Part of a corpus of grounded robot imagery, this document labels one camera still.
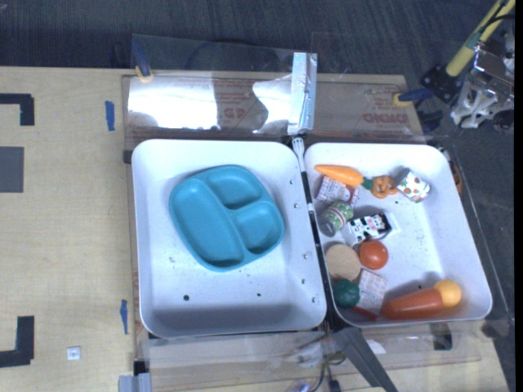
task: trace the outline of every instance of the white plastic tray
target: white plastic tray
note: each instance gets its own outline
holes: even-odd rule
[[[282,242],[239,269],[216,272],[189,253],[168,210],[172,189],[235,164],[265,186],[284,218]],[[297,158],[275,142],[147,140],[132,155],[141,320],[156,336],[311,329],[327,305]]]
[[[387,280],[385,301],[432,287],[442,278],[454,280],[463,290],[456,308],[434,318],[369,320],[354,310],[338,309],[343,319],[359,327],[377,327],[482,319],[490,312],[492,296],[485,272],[449,164],[440,151],[428,145],[319,143],[306,151],[305,163],[313,194],[321,182],[321,175],[314,169],[318,164],[353,167],[369,178],[394,176],[402,167],[409,167],[429,182],[431,192],[420,203],[401,193],[378,199],[360,188],[355,217],[385,212],[393,227],[382,239],[389,251],[389,261],[382,269],[371,271]],[[324,208],[323,203],[315,201],[317,214]],[[344,243],[342,232],[333,238],[320,234],[320,239],[324,251],[333,243]]]

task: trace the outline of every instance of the blue plate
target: blue plate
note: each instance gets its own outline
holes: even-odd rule
[[[190,253],[215,271],[246,265],[284,237],[274,200],[241,166],[214,167],[182,181],[171,192],[169,212]]]

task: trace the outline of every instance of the green can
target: green can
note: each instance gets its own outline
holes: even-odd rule
[[[333,237],[354,216],[351,205],[342,200],[331,204],[318,219],[320,231]]]

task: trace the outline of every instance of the soda can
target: soda can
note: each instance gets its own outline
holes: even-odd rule
[[[333,237],[354,216],[349,203],[337,200],[331,204],[319,218],[320,231]]]
[[[431,185],[412,173],[409,168],[400,171],[395,183],[402,194],[416,203],[421,202],[431,191]]]

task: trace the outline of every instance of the wooden table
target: wooden table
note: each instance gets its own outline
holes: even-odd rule
[[[23,193],[0,193],[0,350],[16,320],[34,316],[30,365],[0,368],[2,391],[117,390],[132,374],[132,260],[123,162],[122,76],[128,70],[0,68],[0,93],[35,100],[34,126],[0,105],[0,146],[24,148]],[[114,130],[105,102],[114,104]],[[120,315],[128,303],[128,334]],[[471,362],[389,370],[399,390],[507,390],[493,342],[476,337]],[[68,359],[69,347],[80,359]],[[371,390],[360,374],[343,390]],[[285,390],[271,385],[220,390]]]

